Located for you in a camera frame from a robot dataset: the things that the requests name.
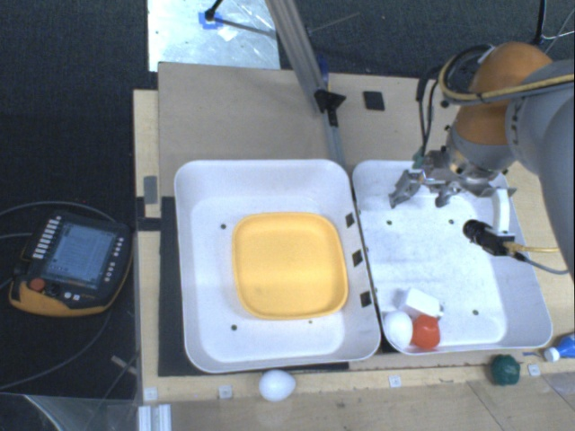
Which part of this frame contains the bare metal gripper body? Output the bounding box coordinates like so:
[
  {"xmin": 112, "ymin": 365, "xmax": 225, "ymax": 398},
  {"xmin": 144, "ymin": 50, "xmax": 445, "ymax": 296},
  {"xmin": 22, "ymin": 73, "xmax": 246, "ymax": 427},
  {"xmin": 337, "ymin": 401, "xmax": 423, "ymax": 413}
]
[{"xmin": 414, "ymin": 146, "xmax": 518, "ymax": 198}]

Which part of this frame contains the white carton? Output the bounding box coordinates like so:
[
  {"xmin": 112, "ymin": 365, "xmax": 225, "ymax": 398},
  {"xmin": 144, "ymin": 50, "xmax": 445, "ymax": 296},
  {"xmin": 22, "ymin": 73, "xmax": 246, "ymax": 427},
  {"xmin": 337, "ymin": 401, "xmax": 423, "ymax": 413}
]
[{"xmin": 394, "ymin": 286, "xmax": 446, "ymax": 319}]

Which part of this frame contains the white egg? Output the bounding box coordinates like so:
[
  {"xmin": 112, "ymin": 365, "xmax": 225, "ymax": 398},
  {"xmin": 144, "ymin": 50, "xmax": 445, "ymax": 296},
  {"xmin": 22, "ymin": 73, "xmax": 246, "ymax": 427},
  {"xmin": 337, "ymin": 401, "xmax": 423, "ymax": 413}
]
[
  {"xmin": 383, "ymin": 310, "xmax": 414, "ymax": 349},
  {"xmin": 258, "ymin": 368, "xmax": 297, "ymax": 403}
]

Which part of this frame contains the blue and white bottle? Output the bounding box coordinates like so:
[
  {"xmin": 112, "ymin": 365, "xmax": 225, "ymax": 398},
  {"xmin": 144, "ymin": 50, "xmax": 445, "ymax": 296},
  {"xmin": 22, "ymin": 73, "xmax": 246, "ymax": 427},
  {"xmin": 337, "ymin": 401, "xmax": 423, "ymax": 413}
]
[{"xmin": 543, "ymin": 333, "xmax": 575, "ymax": 363}]

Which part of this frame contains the white plastic tray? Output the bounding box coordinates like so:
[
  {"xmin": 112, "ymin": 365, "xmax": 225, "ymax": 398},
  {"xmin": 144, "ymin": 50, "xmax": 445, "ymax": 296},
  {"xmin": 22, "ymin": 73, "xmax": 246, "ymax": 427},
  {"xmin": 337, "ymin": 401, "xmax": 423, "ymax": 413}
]
[
  {"xmin": 173, "ymin": 158, "xmax": 383, "ymax": 374},
  {"xmin": 351, "ymin": 159, "xmax": 554, "ymax": 356}
]

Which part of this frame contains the red bottle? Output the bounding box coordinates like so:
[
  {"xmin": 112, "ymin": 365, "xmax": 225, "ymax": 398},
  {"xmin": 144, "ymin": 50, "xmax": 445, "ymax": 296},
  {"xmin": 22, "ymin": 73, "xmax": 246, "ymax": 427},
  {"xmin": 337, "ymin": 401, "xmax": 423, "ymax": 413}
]
[{"xmin": 410, "ymin": 313, "xmax": 442, "ymax": 350}]

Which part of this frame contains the green broccoli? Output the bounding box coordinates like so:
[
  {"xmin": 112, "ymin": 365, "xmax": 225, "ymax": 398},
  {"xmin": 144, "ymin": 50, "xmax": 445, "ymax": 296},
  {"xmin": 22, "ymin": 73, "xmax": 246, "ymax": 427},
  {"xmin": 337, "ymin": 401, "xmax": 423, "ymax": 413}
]
[{"xmin": 490, "ymin": 353, "xmax": 522, "ymax": 387}]

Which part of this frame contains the black cylinder on white bracket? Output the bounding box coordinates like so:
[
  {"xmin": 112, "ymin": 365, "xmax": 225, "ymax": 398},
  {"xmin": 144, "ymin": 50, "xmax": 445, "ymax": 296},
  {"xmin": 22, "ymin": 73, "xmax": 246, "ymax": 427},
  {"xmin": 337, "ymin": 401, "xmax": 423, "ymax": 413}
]
[{"xmin": 462, "ymin": 188, "xmax": 518, "ymax": 258}]

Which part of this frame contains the pale wood board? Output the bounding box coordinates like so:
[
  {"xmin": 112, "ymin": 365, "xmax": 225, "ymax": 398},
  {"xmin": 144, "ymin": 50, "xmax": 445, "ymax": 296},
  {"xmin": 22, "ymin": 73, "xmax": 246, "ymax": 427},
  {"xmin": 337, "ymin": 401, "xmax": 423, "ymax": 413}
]
[{"xmin": 132, "ymin": 61, "xmax": 575, "ymax": 431}]

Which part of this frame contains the yellow plate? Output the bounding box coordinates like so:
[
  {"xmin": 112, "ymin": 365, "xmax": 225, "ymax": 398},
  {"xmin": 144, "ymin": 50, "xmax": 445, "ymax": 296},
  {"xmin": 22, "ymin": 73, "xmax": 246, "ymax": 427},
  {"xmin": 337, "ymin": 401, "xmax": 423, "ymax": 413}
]
[{"xmin": 231, "ymin": 211, "xmax": 350, "ymax": 321}]

